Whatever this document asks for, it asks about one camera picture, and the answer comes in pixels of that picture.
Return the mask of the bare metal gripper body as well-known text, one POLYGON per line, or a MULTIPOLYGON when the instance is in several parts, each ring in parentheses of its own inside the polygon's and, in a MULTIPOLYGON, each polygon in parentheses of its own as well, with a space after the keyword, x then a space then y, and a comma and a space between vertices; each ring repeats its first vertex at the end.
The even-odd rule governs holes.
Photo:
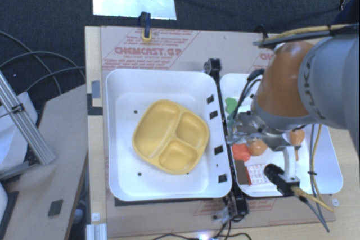
POLYGON ((267 114, 265 116, 267 118, 263 120, 256 111, 246 111, 238 113, 235 118, 247 122, 247 132, 244 134, 252 134, 252 139, 262 140, 271 150, 280 151, 289 146, 290 142, 284 138, 284 134, 301 126, 302 119, 267 114))

